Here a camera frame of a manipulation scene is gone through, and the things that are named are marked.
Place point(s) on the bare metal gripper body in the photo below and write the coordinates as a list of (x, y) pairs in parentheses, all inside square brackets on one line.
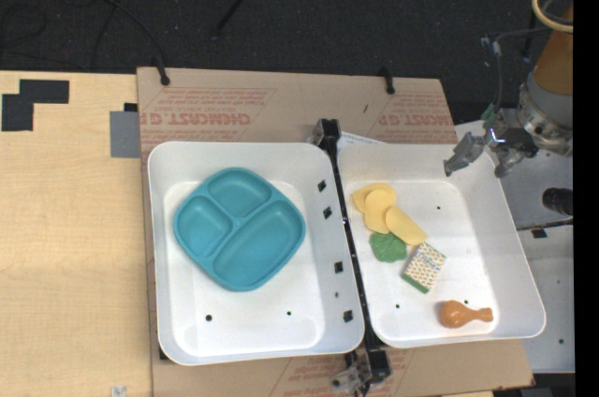
[(515, 140)]

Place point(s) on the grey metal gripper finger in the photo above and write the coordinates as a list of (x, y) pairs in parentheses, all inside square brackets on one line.
[(463, 154), (507, 161)]

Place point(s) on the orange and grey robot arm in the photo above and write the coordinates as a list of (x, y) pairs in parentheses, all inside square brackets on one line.
[(557, 58)]

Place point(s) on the yellow round slice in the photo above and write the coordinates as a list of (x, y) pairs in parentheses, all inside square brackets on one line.
[(376, 210), (407, 229), (359, 196)]

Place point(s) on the white plastic tray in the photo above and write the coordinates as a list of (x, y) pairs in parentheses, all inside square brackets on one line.
[(468, 254), (252, 329)]

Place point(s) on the small white patterned carton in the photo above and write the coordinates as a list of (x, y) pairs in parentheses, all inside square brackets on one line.
[(423, 268)]

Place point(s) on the green lettuce leaf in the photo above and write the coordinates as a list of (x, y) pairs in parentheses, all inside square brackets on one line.
[(387, 249)]

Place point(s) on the thin black rod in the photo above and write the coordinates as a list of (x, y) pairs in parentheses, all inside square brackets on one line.
[(348, 226)]

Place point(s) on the orange chicken drumstick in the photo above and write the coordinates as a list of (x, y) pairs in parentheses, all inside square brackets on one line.
[(458, 314)]

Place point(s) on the brown cardboard board red print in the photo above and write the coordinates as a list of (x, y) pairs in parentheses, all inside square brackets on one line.
[(281, 109)]

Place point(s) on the blue divided plate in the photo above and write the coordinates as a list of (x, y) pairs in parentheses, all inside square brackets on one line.
[(241, 231)]

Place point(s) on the black cylinder on white bracket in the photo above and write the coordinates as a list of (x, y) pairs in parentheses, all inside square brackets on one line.
[(558, 200)]

